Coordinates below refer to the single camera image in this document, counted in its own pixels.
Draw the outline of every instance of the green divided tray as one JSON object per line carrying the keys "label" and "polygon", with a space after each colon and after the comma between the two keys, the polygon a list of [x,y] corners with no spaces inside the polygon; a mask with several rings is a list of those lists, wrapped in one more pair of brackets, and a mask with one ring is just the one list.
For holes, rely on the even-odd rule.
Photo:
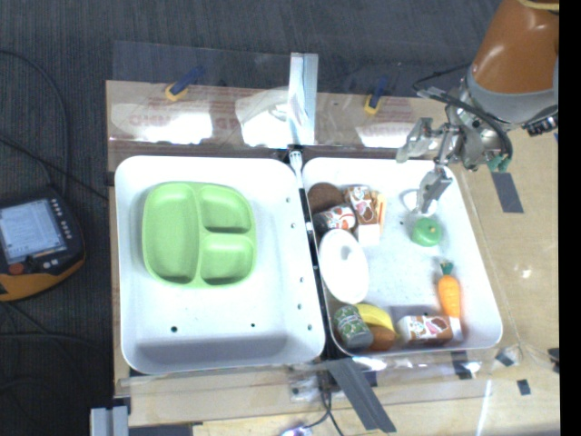
{"label": "green divided tray", "polygon": [[191,287],[248,278],[256,264],[256,224],[246,198],[210,183],[156,185],[145,199],[143,260],[157,280]]}

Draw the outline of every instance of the green can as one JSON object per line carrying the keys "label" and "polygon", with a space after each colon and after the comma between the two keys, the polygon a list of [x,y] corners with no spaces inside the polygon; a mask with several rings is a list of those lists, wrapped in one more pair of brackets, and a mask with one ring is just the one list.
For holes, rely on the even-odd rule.
{"label": "green can", "polygon": [[373,342],[373,333],[354,305],[339,308],[333,315],[333,326],[343,346],[350,351],[367,349]]}

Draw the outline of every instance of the dark floor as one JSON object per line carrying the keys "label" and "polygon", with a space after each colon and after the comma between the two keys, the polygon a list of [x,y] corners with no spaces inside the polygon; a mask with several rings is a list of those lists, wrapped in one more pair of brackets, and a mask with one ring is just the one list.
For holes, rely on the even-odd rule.
{"label": "dark floor", "polygon": [[[82,436],[89,409],[112,401],[105,80],[115,41],[315,53],[331,73],[320,85],[335,92],[361,93],[387,66],[398,72],[389,92],[413,95],[418,76],[472,59],[499,2],[0,0],[0,133],[52,165],[87,249],[65,282],[0,303],[0,434]],[[47,80],[11,51],[54,80],[65,116]],[[0,198],[44,185],[27,154],[0,145],[0,157]]]}

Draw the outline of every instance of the wooden table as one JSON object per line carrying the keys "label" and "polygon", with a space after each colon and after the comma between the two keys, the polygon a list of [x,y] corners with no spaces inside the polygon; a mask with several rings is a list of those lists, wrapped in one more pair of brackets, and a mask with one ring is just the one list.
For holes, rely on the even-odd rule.
{"label": "wooden table", "polygon": [[[201,97],[203,88],[199,87],[197,92],[190,93],[192,99]],[[187,154],[191,150],[187,146],[138,143],[129,137],[127,130],[119,128],[123,122],[120,105],[125,105],[125,114],[141,108],[138,112],[141,119],[134,124],[151,123],[152,109],[143,108],[152,96],[159,99],[163,88],[158,84],[107,83],[110,172],[132,154]],[[236,147],[243,143],[229,103],[256,92],[209,89],[202,98],[206,103],[218,99],[221,107],[218,113],[214,109],[217,114],[213,118],[214,126],[219,126],[220,131],[212,140],[221,145],[221,152],[228,150],[223,146],[230,141],[236,153]],[[345,150],[359,153],[362,138],[374,144],[376,137],[384,144],[386,137],[401,140],[420,117],[433,118],[434,125],[446,121],[442,105],[430,100],[391,98],[375,117],[364,114],[363,101],[358,95],[318,94],[319,140],[331,147],[337,143],[351,144]],[[154,104],[155,112],[162,116],[162,106],[159,102]],[[515,159],[508,172],[522,213],[503,211],[488,169],[469,173],[463,168],[454,168],[501,310],[505,327],[503,340],[498,350],[478,356],[483,362],[473,379],[460,380],[445,366],[440,375],[430,374],[425,378],[417,367],[413,374],[398,369],[397,364],[395,370],[378,374],[379,386],[374,388],[375,392],[399,434],[560,433],[559,374],[548,354],[550,349],[559,347],[557,139],[555,134],[530,138],[523,131],[514,131],[510,137]],[[119,397],[131,396],[130,426],[196,422],[201,423],[192,427],[196,436],[277,435],[301,421],[316,421],[323,413],[320,401],[312,396],[297,399],[292,393],[293,387],[301,385],[301,379],[310,376],[309,367],[294,371],[268,369],[164,378],[130,377],[119,337],[113,187],[110,197],[115,383]],[[340,394],[334,398],[333,415],[346,435],[382,434],[365,431],[349,401]],[[313,430],[315,434],[337,434],[329,419]]]}

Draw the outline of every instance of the brown round object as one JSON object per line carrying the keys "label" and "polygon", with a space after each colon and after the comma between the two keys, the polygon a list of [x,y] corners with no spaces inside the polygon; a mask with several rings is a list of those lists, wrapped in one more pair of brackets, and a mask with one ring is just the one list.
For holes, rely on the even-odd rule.
{"label": "brown round object", "polygon": [[344,203],[343,193],[331,183],[316,183],[307,192],[307,199],[313,214],[326,212],[329,208]]}
{"label": "brown round object", "polygon": [[371,343],[370,351],[388,351],[396,341],[396,333],[389,328],[377,325],[369,325],[369,329],[373,334],[373,342]]}

